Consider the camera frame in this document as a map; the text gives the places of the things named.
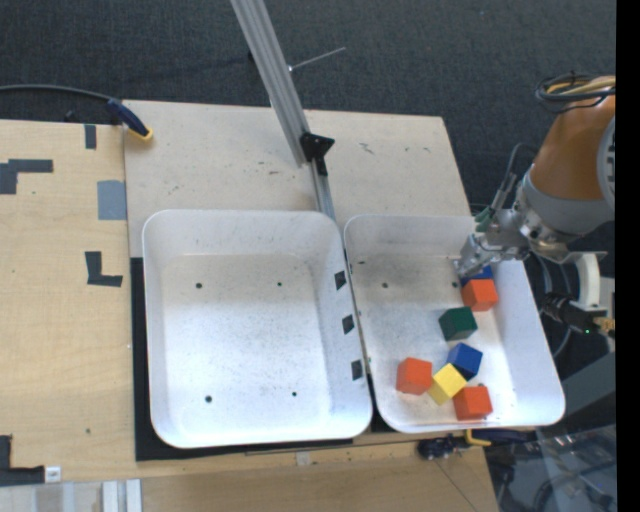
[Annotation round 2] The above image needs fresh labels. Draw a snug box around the blue cube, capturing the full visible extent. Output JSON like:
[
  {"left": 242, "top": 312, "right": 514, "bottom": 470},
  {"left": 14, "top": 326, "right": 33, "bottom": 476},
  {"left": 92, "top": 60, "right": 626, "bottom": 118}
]
[
  {"left": 445, "top": 341, "right": 485, "bottom": 381},
  {"left": 459, "top": 264, "right": 496, "bottom": 289}
]

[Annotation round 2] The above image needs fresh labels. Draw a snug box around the pale wood board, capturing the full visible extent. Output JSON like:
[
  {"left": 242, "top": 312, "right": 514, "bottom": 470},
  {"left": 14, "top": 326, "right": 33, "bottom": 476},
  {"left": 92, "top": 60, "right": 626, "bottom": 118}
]
[{"left": 121, "top": 99, "right": 497, "bottom": 512}]

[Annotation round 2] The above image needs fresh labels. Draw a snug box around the green cube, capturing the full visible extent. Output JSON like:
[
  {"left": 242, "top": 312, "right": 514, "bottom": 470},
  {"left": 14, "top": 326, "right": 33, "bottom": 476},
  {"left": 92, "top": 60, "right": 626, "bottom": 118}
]
[{"left": 437, "top": 306, "right": 479, "bottom": 343}]

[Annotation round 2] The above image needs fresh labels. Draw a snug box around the orange cube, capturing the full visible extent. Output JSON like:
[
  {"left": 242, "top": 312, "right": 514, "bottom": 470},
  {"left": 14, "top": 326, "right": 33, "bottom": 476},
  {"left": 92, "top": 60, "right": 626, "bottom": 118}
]
[
  {"left": 460, "top": 278, "right": 500, "bottom": 313},
  {"left": 452, "top": 384, "right": 495, "bottom": 422},
  {"left": 395, "top": 356, "right": 434, "bottom": 397}
]

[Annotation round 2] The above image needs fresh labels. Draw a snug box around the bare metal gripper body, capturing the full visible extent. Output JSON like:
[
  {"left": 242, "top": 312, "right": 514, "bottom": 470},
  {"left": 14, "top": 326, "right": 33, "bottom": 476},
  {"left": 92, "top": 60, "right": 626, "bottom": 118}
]
[{"left": 459, "top": 208, "right": 570, "bottom": 265}]

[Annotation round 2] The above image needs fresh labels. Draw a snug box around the white plastic tray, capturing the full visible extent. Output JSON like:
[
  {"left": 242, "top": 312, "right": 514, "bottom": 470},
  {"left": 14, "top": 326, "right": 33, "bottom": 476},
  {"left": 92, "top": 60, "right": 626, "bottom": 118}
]
[
  {"left": 342, "top": 213, "right": 567, "bottom": 435},
  {"left": 141, "top": 208, "right": 374, "bottom": 450}
]

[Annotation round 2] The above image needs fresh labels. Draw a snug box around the black cylinder on white bracket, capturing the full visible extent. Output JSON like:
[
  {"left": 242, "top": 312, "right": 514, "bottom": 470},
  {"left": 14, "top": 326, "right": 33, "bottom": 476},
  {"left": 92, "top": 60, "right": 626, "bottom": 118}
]
[{"left": 541, "top": 251, "right": 614, "bottom": 337}]

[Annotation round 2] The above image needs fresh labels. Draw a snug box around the yellow cube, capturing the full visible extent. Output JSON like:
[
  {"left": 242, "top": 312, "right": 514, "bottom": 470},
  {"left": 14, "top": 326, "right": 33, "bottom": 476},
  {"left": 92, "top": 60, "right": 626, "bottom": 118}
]
[{"left": 427, "top": 362, "right": 469, "bottom": 407}]

